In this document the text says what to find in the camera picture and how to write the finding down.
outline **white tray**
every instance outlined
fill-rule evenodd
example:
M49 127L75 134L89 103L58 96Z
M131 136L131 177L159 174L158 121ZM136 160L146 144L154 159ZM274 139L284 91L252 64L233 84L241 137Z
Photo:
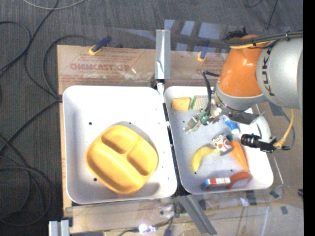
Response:
M219 156L217 153L207 155L197 174L191 167L191 158L193 154L202 146L208 144L216 135L228 134L230 129L221 119L216 123L207 126L201 126L197 131L186 133L183 128L192 116L198 113L198 110L189 110L187 112L174 111L171 109L173 98L195 95L207 95L206 87L179 87L173 86L165 90L165 102L167 106L168 117L174 142L174 150L178 163L180 180L183 187L192 194L205 194L200 185L207 178L230 177L231 175L243 170L240 164L235 161L233 155L228 153ZM256 124L245 125L238 123L241 133L259 135ZM273 183L273 173L269 160L265 152L258 148L243 147L251 178L249 182L242 187L223 190L211 190L210 192L232 192L236 190L255 190L268 188Z
M66 187L78 204L165 198L177 180L159 93L146 87L72 86L63 94ZM123 124L142 135L158 153L158 166L146 184L131 195L118 195L85 164L85 151L106 128Z

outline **yellow sponge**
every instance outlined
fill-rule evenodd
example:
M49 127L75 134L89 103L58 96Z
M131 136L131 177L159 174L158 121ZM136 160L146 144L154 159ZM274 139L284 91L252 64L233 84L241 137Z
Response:
M172 109L178 111L188 111L190 105L190 97L174 98L172 101Z

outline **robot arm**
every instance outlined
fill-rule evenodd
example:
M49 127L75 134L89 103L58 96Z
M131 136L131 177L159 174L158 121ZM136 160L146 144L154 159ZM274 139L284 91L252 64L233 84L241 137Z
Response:
M244 124L256 121L259 128L263 118L245 111L266 101L302 112L302 31L267 38L245 35L228 41L228 44L232 44L231 51L211 94L209 114L202 117L204 125L225 115ZM266 138L243 135L241 142L265 152L277 148L275 138L269 133Z

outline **banana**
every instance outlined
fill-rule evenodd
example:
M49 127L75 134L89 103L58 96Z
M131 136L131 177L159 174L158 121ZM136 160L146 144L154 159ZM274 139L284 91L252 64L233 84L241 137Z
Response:
M203 158L211 152L217 151L216 148L210 148L208 146L198 149L192 157L191 166L195 173L199 170Z

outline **toy carrot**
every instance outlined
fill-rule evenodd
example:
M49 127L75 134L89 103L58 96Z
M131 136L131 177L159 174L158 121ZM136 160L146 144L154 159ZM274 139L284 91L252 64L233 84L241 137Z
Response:
M245 154L243 152L243 149L240 145L240 143L236 140L231 141L232 145L232 154L237 159L237 161L243 166L244 170L248 171L248 164L245 157Z

